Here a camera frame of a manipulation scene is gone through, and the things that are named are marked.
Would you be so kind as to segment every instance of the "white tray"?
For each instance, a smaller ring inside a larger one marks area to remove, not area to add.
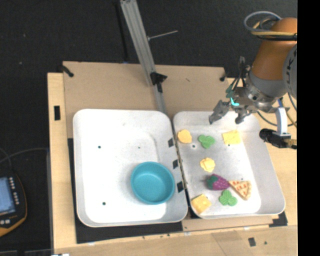
[[[179,112],[173,119],[176,133],[187,129],[192,135],[192,143],[177,142],[189,198],[192,200],[204,194],[212,203],[201,214],[191,206],[194,213],[203,219],[280,214],[285,208],[285,199],[267,146],[259,137],[261,127],[258,120],[250,115],[241,124],[236,124],[238,115],[230,111],[210,125],[211,114],[206,111],[186,111]],[[224,143],[222,133],[234,130],[238,130],[242,142],[228,146]],[[212,136],[215,143],[205,149],[198,141],[200,135]],[[216,164],[211,173],[200,166],[200,161],[207,157]],[[207,187],[206,179],[211,174],[217,174],[227,181],[250,181],[251,197],[243,200],[229,187],[232,196],[237,198],[237,204],[222,205],[219,202],[222,191]]]
[[[179,222],[188,212],[185,191],[158,205],[140,202],[130,176],[153,161],[166,166],[176,184],[182,173],[169,118],[159,111],[83,109],[73,118],[76,208],[90,227]]]

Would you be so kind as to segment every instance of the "green clover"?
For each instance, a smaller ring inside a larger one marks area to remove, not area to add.
[[[237,198],[231,195],[229,190],[222,191],[221,196],[219,196],[219,202],[223,205],[235,206],[238,202]]]
[[[200,135],[198,137],[198,141],[201,143],[201,145],[205,148],[208,149],[212,144],[216,142],[216,140],[211,137],[211,136],[205,136],[205,135]]]

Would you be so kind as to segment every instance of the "screen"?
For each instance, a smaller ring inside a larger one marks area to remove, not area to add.
[[[7,177],[0,178],[0,216],[15,212],[15,202],[12,198]]]

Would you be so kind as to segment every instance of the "toy pizza slice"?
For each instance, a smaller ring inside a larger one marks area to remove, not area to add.
[[[251,182],[248,180],[229,180],[231,188],[244,200],[248,200],[251,196]]]

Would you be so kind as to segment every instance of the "black clamp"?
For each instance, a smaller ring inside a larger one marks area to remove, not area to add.
[[[150,74],[150,77],[151,77],[151,81],[152,81],[152,84],[158,89],[158,92],[159,93],[162,93],[163,90],[162,90],[162,85],[161,83],[167,79],[168,76],[164,75],[164,74],[159,74],[159,73],[156,73],[156,72],[152,72]]]

